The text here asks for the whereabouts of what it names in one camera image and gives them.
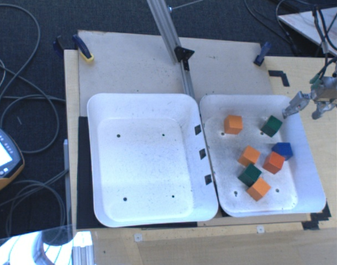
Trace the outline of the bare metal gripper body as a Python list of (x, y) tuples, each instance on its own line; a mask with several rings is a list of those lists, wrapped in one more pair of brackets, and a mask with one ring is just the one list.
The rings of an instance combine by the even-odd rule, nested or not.
[(311, 86), (311, 98), (314, 101), (337, 100), (337, 77), (323, 77)]

